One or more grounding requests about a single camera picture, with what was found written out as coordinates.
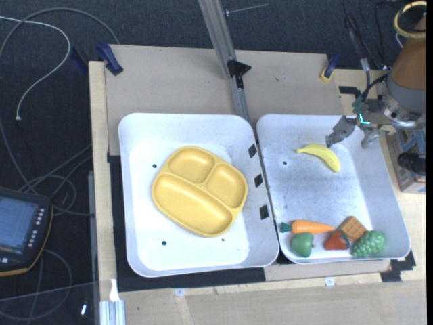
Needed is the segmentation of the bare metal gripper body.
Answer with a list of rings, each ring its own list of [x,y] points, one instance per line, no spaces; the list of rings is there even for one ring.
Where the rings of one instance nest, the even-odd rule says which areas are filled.
[[[423,129],[423,116],[412,112],[394,99],[384,96],[367,99],[357,114],[358,125],[362,128],[377,129],[392,134],[396,130],[417,131]]]

